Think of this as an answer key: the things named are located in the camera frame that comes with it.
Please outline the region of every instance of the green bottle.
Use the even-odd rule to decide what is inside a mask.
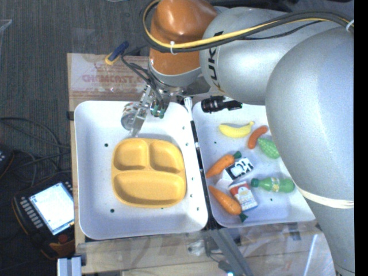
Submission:
[[[274,177],[267,177],[263,180],[253,178],[251,180],[251,186],[252,187],[260,186],[269,192],[285,192],[285,193],[290,193],[295,188],[293,180],[289,178],[278,179]]]

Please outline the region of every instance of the toy banana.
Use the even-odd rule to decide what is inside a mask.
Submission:
[[[241,126],[240,128],[221,124],[218,126],[220,132],[224,134],[225,136],[232,137],[232,138],[241,138],[244,136],[247,136],[252,129],[252,126],[254,125],[254,122],[249,122],[248,125]]]

